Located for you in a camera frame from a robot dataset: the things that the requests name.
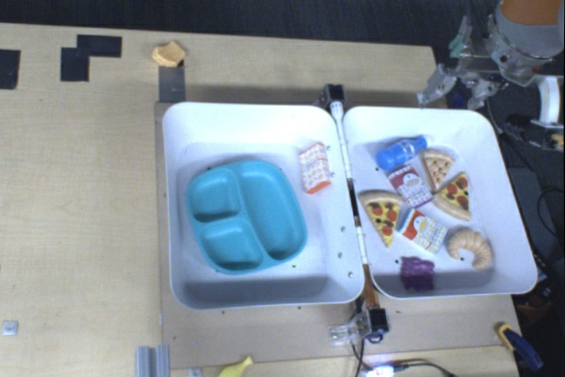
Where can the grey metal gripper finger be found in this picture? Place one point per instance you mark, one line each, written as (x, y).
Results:
(437, 86)
(482, 92)

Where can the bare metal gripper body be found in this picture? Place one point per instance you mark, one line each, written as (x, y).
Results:
(514, 66)

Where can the blue plastic bottle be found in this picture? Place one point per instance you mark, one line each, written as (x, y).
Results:
(399, 152)

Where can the pale pizza slice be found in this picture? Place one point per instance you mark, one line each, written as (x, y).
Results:
(437, 165)

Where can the dark red and white carton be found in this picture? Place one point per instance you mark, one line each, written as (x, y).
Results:
(410, 186)

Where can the pepperoni pizza slice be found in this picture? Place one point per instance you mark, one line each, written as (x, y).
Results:
(383, 212)
(457, 196)

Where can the thin black and white rod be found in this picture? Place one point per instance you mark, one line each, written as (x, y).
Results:
(342, 137)

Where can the white plastic tray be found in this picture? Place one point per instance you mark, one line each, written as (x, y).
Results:
(247, 123)
(499, 198)

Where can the red white and blue carton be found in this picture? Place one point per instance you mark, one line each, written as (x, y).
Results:
(424, 230)

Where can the orange and white carton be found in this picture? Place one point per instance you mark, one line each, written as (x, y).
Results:
(315, 168)

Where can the tan croissant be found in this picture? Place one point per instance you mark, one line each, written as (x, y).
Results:
(470, 243)

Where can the purple grapes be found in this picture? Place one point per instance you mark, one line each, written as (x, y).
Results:
(416, 273)

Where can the blue divided plate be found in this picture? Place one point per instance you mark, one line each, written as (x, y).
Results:
(260, 207)

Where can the orange biscuit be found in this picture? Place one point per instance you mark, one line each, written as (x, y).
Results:
(168, 54)

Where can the yellow banana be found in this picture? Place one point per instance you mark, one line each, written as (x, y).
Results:
(236, 367)

